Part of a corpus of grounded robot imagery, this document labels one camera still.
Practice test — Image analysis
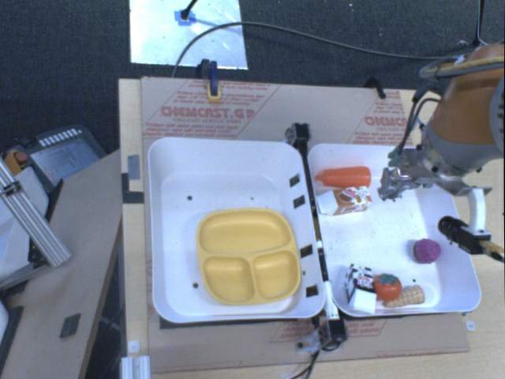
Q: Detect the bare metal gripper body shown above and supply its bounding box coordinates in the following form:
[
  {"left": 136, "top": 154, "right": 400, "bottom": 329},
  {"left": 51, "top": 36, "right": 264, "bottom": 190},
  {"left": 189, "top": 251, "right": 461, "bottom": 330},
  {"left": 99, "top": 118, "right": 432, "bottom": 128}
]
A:
[{"left": 395, "top": 148, "right": 481, "bottom": 196}]

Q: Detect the orange bottle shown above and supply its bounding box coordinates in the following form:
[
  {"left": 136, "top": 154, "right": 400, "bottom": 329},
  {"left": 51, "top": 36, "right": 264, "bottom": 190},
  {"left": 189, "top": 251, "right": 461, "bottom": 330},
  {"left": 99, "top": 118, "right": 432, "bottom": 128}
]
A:
[{"left": 314, "top": 166, "right": 372, "bottom": 189}]

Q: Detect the orange and white carton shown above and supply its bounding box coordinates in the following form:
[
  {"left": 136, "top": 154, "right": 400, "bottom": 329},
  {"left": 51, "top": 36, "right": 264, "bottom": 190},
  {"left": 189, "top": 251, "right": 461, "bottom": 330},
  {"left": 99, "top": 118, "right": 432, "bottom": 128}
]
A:
[{"left": 316, "top": 186, "right": 373, "bottom": 216}]

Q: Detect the white plastic tray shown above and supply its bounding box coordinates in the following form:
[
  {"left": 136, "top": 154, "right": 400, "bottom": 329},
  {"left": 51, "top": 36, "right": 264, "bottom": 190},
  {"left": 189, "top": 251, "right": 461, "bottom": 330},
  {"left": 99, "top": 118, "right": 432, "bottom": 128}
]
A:
[
  {"left": 148, "top": 137, "right": 327, "bottom": 325},
  {"left": 307, "top": 143, "right": 483, "bottom": 317}
]

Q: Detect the purple cupcake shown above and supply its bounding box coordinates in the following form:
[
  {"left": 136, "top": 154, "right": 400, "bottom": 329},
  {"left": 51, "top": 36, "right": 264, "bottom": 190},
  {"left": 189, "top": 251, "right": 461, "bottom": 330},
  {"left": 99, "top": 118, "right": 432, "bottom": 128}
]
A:
[{"left": 412, "top": 238, "right": 441, "bottom": 265}]

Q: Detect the thin black and white rod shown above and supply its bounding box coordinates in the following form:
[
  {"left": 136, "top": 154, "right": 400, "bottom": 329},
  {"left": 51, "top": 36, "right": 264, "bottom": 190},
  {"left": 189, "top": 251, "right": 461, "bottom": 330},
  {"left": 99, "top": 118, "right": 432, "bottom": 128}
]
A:
[{"left": 299, "top": 140, "right": 340, "bottom": 323}]

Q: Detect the orange tomato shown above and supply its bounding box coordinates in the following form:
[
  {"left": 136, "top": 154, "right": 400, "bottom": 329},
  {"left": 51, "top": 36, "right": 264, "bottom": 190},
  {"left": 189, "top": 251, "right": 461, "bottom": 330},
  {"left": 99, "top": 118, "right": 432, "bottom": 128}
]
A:
[{"left": 372, "top": 273, "right": 403, "bottom": 302}]

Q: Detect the brown cardboard board red print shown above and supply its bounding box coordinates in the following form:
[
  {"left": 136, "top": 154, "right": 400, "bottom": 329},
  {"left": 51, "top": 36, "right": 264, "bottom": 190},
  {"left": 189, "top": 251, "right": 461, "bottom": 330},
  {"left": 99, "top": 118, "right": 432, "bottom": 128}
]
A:
[{"left": 140, "top": 76, "right": 472, "bottom": 374}]

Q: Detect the black and white carton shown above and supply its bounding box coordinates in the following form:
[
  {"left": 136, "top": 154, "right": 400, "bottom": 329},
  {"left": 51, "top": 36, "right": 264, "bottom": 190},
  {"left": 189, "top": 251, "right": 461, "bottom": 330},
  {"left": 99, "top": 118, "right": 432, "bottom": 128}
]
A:
[{"left": 345, "top": 264, "right": 378, "bottom": 315}]

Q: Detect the tan ice cream cone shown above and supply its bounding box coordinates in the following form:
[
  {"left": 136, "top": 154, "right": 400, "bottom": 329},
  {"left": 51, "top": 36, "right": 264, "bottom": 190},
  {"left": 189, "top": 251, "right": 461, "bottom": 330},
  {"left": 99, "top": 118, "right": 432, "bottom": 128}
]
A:
[{"left": 384, "top": 284, "right": 426, "bottom": 308}]

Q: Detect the yellow divided plate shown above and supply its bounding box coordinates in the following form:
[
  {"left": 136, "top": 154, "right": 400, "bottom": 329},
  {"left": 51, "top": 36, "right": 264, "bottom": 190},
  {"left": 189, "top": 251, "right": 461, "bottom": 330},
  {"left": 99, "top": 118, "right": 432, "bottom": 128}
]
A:
[{"left": 196, "top": 208, "right": 303, "bottom": 306}]

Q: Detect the black cylinder on white bracket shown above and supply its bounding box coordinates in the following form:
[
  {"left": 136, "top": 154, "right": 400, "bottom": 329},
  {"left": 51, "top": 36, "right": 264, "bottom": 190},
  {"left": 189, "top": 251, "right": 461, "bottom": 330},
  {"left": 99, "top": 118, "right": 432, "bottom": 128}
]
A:
[{"left": 437, "top": 188, "right": 494, "bottom": 255}]

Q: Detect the black block with thin wires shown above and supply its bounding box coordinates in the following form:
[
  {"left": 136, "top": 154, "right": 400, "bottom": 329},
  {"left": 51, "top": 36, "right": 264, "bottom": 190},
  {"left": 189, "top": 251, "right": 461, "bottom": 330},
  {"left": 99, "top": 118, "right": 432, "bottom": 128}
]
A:
[
  {"left": 296, "top": 317, "right": 350, "bottom": 354},
  {"left": 284, "top": 122, "right": 310, "bottom": 146}
]

